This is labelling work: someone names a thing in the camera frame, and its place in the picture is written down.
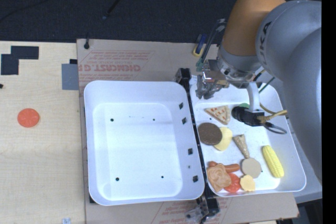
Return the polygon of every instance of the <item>toy tomato slice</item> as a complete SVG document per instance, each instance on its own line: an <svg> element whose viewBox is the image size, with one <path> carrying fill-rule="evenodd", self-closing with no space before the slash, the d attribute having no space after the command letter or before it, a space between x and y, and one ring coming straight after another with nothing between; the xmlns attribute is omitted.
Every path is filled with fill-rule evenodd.
<svg viewBox="0 0 336 224"><path fill-rule="evenodd" d="M241 188L240 183L239 183L240 179L234 173L229 173L229 176L231 177L232 183L231 185L225 187L224 189L230 193L236 193Z"/></svg>

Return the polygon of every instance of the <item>white tray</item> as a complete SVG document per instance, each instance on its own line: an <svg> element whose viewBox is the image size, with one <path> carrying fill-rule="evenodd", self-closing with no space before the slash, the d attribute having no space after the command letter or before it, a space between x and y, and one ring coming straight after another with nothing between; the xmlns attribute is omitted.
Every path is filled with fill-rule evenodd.
<svg viewBox="0 0 336 224"><path fill-rule="evenodd" d="M259 161L262 168L262 172L259 177L255 178L255 191L246 192L239 190L235 194L229 193L225 190L215 192L210 185L215 194L222 197L228 197L237 195L294 192L304 189L306 185L306 175L289 131L288 123L284 116L277 116L270 122L285 129L287 134L276 134L262 126L252 127L234 119L232 116L229 124L223 125L219 121L212 119L211 116L204 111L204 109L213 106L228 105L230 110L232 110L232 108L242 103L249 103L247 90L229 86L226 89L221 89L216 92L213 98L205 100L203 98L199 99L196 96L196 89L196 84L193 84L190 90L196 125L199 126L201 123L211 122L216 124L218 127L225 126L230 128L233 132L233 136L244 134L250 156ZM278 93L270 85L260 93L260 102L266 108L275 112L283 109ZM285 171L283 178L275 178L271 175L261 151L261 148L264 145L271 145L279 157ZM229 147L223 152L217 150L214 146L205 145L203 143L201 143L201 148L206 167L210 161L229 165L233 163L241 164L241 161L244 159L244 156L233 140ZM243 175L241 171L235 172L235 174L239 177Z"/></svg>
<svg viewBox="0 0 336 224"><path fill-rule="evenodd" d="M89 193L100 205L196 199L204 178L184 88L93 81L84 90Z"/></svg>

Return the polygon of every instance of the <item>brown patty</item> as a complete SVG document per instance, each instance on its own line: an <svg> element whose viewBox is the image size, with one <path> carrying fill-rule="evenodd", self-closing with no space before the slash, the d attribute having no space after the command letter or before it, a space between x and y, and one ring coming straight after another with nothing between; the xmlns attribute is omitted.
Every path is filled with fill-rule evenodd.
<svg viewBox="0 0 336 224"><path fill-rule="evenodd" d="M206 145L217 145L222 140L222 132L213 123L205 122L198 126L199 139Z"/></svg>

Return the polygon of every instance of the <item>yellow corn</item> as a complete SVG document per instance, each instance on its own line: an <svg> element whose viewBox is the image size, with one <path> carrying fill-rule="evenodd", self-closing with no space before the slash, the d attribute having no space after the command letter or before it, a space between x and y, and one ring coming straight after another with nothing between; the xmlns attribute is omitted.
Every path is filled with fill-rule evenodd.
<svg viewBox="0 0 336 224"><path fill-rule="evenodd" d="M263 146L262 152L268 165L268 168L271 170L273 176L278 178L283 177L284 168L282 167L282 164L273 148L269 145Z"/></svg>

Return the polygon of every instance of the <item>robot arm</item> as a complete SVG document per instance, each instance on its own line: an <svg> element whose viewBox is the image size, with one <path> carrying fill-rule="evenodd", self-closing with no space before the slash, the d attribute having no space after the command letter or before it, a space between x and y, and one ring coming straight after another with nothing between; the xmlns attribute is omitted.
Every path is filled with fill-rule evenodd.
<svg viewBox="0 0 336 224"><path fill-rule="evenodd" d="M248 113L260 112L251 85L257 69L263 67L284 83L289 120L322 182L321 2L237 0L215 63L214 70L229 84L248 89L250 106L257 108ZM233 117L244 122L237 110Z"/></svg>

